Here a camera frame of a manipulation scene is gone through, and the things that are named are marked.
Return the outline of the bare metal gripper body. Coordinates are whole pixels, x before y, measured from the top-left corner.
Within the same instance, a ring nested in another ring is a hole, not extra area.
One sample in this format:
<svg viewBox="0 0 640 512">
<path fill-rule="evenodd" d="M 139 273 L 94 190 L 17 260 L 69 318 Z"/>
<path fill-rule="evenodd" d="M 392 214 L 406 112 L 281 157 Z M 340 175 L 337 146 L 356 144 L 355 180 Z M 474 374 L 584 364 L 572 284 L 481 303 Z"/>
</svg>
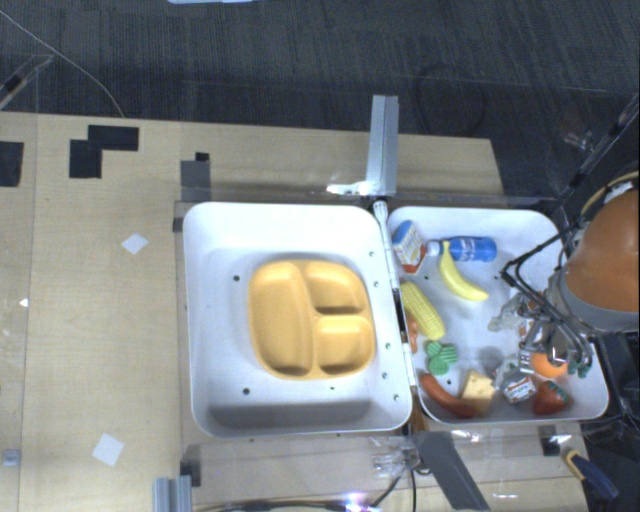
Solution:
<svg viewBox="0 0 640 512">
<path fill-rule="evenodd" d="M 519 342 L 519 360 L 532 361 L 533 355 L 540 353 L 548 361 L 554 361 L 552 341 L 556 326 L 550 314 L 540 307 L 524 305 L 519 307 L 519 315 L 525 320 L 525 334 Z"/>
</svg>

